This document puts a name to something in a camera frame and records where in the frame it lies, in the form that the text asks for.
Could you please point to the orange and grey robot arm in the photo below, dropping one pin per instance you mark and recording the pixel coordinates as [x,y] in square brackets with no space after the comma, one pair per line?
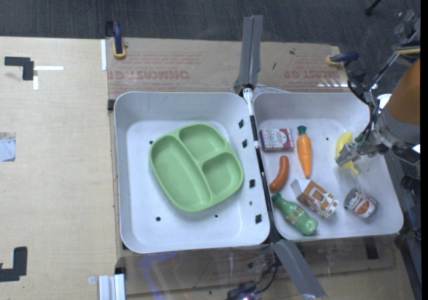
[404,98]

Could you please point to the orange sausage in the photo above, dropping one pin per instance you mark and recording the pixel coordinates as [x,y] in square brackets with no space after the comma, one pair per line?
[281,175]

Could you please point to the orange and white carton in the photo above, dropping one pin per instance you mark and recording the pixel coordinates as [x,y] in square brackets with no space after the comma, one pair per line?
[316,199]

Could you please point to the green plastic bottle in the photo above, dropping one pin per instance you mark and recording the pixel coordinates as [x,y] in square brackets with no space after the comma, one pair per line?
[296,215]

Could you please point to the orange carrot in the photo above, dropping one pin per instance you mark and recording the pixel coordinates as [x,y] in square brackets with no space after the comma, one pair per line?
[304,153]

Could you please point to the pink and white carton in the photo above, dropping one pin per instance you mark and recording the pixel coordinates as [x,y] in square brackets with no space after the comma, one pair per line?
[277,140]

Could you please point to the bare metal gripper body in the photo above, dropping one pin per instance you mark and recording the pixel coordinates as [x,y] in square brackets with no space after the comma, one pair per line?
[370,147]

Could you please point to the green divided plate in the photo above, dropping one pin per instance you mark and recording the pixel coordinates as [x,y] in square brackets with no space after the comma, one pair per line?
[187,171]

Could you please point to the brown cardboard board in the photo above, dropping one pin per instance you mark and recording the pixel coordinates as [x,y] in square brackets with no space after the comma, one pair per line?
[207,68]

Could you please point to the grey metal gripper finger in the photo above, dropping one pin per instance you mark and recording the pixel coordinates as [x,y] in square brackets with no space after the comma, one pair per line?
[342,159]
[349,149]

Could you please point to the white plastic tray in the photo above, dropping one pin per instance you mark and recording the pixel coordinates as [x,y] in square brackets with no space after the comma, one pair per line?
[187,232]
[334,108]

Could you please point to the white and orange can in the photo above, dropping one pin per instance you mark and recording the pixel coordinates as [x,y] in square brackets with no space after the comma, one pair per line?
[361,203]

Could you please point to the yellow banana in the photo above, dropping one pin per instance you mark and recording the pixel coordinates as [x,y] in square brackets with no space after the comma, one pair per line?
[344,140]

